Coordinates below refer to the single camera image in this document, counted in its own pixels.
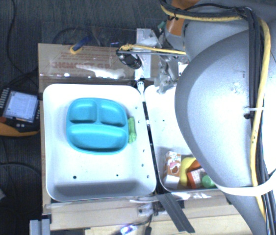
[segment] green sponge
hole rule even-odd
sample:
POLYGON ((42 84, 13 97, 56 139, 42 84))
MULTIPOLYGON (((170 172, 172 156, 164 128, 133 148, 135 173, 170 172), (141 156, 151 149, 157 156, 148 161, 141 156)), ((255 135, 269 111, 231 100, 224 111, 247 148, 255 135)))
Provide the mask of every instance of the green sponge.
POLYGON ((137 139, 137 133, 135 130, 135 125, 134 125, 134 117, 128 118, 128 127, 129 127, 129 140, 128 143, 133 143, 137 139))

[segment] blue divided plate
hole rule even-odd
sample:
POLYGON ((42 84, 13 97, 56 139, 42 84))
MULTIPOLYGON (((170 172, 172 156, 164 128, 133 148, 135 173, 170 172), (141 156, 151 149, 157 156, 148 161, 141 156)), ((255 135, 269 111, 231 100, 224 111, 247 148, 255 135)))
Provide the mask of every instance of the blue divided plate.
POLYGON ((117 153, 128 144, 128 119, 117 102, 101 98, 79 98, 67 113, 68 143, 77 151, 117 153))

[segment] yellow object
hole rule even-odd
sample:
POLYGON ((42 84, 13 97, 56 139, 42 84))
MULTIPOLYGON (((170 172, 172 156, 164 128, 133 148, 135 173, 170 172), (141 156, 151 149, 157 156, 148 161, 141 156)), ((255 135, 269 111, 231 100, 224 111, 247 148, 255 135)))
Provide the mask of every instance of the yellow object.
POLYGON ((78 52, 80 52, 82 50, 82 48, 77 49, 76 51, 74 51, 74 45, 70 47, 70 53, 73 55, 76 55, 78 52))
POLYGON ((134 117, 130 117, 128 119, 128 127, 129 127, 128 143, 133 143, 137 139, 137 133, 136 133, 135 124, 134 124, 134 117))
POLYGON ((162 11, 166 15, 169 15, 171 17, 177 17, 177 18, 182 18, 182 19, 189 19, 189 20, 194 20, 194 21, 203 21, 203 22, 228 22, 228 21, 234 21, 234 20, 241 20, 242 17, 240 16, 232 16, 232 17, 210 17, 210 18, 205 18, 205 17, 191 17, 191 16, 185 16, 182 14, 178 13, 173 13, 170 12, 169 10, 165 9, 164 6, 161 5, 162 11))
MULTIPOLYGON (((264 95, 265 95, 265 85, 268 78, 269 71, 269 62, 270 62, 270 53, 271 53, 271 35, 270 29, 265 21, 262 19, 259 20, 264 32, 264 54, 262 61, 262 71, 260 77, 260 85, 258 90, 256 108, 263 107, 264 95)), ((251 133, 251 143, 250 143, 250 168, 251 168, 251 179, 252 185, 258 186, 258 181, 256 177, 256 146, 257 146, 257 136, 259 133, 260 122, 261 122, 262 110, 255 111, 252 133, 251 133)), ((259 208, 261 210, 264 220, 266 220, 264 203, 261 196, 257 196, 256 200, 258 202, 259 208)))
POLYGON ((0 136, 27 137, 37 134, 39 131, 19 132, 16 128, 0 122, 0 136))
POLYGON ((153 48, 153 47, 144 46, 144 45, 123 45, 119 49, 120 50, 130 50, 130 49, 133 49, 133 48, 141 48, 141 49, 148 49, 148 50, 164 52, 164 53, 173 53, 173 54, 186 55, 186 52, 180 51, 180 50, 160 49, 160 48, 153 48))
POLYGON ((196 158, 194 157, 187 157, 181 160, 179 182, 184 187, 187 187, 187 184, 188 184, 188 178, 187 178, 188 169, 195 160, 196 158))

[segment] orange device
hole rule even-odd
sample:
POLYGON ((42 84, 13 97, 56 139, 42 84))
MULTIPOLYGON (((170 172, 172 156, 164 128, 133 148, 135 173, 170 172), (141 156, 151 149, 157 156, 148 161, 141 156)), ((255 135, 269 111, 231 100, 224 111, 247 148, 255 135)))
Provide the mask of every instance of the orange device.
POLYGON ((38 96, 11 87, 0 90, 0 136, 31 136, 39 130, 38 96))

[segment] cardboard box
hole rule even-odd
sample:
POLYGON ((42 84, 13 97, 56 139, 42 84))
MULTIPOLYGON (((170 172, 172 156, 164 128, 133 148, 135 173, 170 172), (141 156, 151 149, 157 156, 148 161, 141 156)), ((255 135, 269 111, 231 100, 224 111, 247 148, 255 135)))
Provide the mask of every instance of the cardboard box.
POLYGON ((69 45, 39 44, 39 92, 50 84, 128 84, 134 69, 124 65, 114 47, 83 46, 73 55, 69 45))
POLYGON ((181 154, 173 151, 165 156, 163 184, 167 188, 177 189, 180 175, 181 154))

